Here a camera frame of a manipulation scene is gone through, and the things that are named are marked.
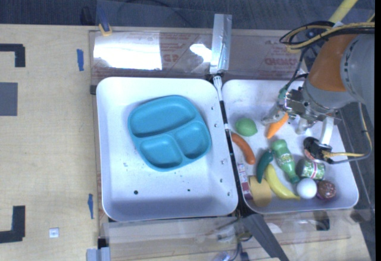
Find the red and white packet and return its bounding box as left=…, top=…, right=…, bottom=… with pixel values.
left=236, top=162, right=254, bottom=201

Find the white egg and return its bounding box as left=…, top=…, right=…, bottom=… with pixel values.
left=296, top=178, right=318, bottom=200

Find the blue divided plate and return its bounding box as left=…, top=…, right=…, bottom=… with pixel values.
left=127, top=95, right=213, bottom=172

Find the green bottle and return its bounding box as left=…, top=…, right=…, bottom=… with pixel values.
left=270, top=139, right=301, bottom=185

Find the white plastic tray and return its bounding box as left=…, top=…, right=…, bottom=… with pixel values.
left=221, top=78, right=360, bottom=215
left=95, top=76, right=239, bottom=222

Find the yellow cheese slice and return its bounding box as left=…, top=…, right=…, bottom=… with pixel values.
left=248, top=175, right=273, bottom=208

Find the green lime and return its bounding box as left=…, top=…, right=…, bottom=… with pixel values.
left=235, top=117, right=259, bottom=137

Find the yellow banana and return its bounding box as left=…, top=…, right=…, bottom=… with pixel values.
left=264, top=163, right=301, bottom=202

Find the green and white can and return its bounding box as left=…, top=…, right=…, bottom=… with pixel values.
left=297, top=158, right=326, bottom=181

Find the black cylinder on white bracket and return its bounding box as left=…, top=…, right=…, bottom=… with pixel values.
left=302, top=117, right=335, bottom=165

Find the orange carrot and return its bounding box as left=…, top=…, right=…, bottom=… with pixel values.
left=265, top=112, right=290, bottom=140

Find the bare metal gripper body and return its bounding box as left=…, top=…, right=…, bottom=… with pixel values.
left=279, top=88, right=343, bottom=124

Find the orange sausage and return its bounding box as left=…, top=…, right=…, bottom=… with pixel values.
left=230, top=132, right=257, bottom=166

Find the dark green chili pepper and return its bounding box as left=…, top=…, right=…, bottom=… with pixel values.
left=255, top=149, right=274, bottom=184

